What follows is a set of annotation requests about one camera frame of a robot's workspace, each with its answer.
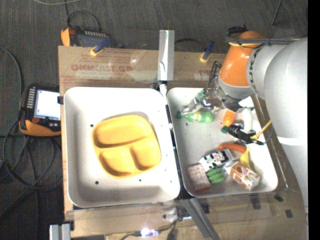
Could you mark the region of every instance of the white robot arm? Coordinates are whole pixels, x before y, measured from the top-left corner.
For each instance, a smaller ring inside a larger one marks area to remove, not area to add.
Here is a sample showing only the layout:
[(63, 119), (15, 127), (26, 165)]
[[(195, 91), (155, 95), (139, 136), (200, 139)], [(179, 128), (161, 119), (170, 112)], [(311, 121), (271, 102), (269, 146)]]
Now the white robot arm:
[(231, 43), (215, 94), (230, 110), (251, 94), (265, 100), (308, 214), (308, 38), (261, 44), (254, 31), (239, 38), (254, 41)]

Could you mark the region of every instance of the yellow compartment plate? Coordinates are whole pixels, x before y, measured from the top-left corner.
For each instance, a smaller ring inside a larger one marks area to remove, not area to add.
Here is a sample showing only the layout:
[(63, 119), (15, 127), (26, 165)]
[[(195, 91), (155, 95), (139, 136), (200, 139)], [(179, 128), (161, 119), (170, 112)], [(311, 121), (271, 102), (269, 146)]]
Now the yellow compartment plate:
[(101, 121), (92, 130), (92, 143), (101, 166), (113, 178), (144, 173), (161, 161), (156, 135), (139, 115)]

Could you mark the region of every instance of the green bottle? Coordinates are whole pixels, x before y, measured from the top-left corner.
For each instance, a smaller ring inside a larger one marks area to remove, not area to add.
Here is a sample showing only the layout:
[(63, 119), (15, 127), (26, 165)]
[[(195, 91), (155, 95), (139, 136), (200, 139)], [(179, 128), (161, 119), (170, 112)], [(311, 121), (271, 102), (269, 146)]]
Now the green bottle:
[(177, 118), (179, 119), (186, 119), (190, 122), (194, 122), (194, 123), (212, 123), (212, 121), (214, 120), (214, 115), (212, 114), (211, 111), (197, 111), (194, 113), (188, 113), (185, 115), (181, 115), (181, 112), (178, 111), (177, 113)]

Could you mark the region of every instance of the juice box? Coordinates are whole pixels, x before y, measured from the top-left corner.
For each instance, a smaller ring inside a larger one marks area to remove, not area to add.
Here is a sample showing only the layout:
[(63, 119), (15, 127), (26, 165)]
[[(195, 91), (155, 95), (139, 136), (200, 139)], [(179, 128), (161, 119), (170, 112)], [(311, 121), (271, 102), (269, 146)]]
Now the juice box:
[(191, 165), (188, 167), (188, 172), (195, 192), (211, 188), (211, 184), (201, 164)]
[(225, 166), (224, 169), (233, 180), (249, 191), (259, 185), (261, 177), (241, 162), (235, 162), (230, 166)]

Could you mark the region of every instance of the orange object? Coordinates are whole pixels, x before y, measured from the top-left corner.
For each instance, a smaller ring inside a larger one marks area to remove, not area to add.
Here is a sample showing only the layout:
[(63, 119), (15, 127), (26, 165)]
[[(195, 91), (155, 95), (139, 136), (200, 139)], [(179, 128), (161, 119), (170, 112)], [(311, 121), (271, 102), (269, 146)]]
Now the orange object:
[[(259, 39), (264, 38), (264, 36), (255, 31), (246, 31), (241, 33), (238, 38)], [(247, 62), (253, 48), (258, 45), (259, 43), (243, 43), (242, 45), (231, 43), (220, 69), (220, 78), (225, 84), (237, 87), (249, 86), (246, 77)]]
[(67, 27), (65, 30), (61, 30), (61, 40), (64, 46), (70, 46), (71, 41), (70, 41), (70, 35), (74, 35), (75, 31)]
[(236, 117), (236, 113), (227, 109), (223, 117), (223, 121), (222, 121), (223, 125), (226, 127), (229, 127), (230, 125), (233, 124), (235, 117)]
[(161, 161), (154, 130), (139, 115), (123, 115), (99, 122), (92, 130), (92, 142), (104, 171), (116, 179), (144, 173)]
[(218, 150), (225, 150), (225, 149), (237, 151), (237, 152), (240, 152), (241, 154), (243, 154), (247, 150), (245, 146), (242, 146), (236, 143), (224, 143), (218, 146)]
[(49, 128), (39, 125), (37, 123), (33, 123), (30, 120), (25, 120), (26, 129), (19, 128), (20, 131), (25, 135), (36, 136), (36, 137), (51, 137), (51, 136), (59, 136), (61, 135), (61, 131), (52, 131)]

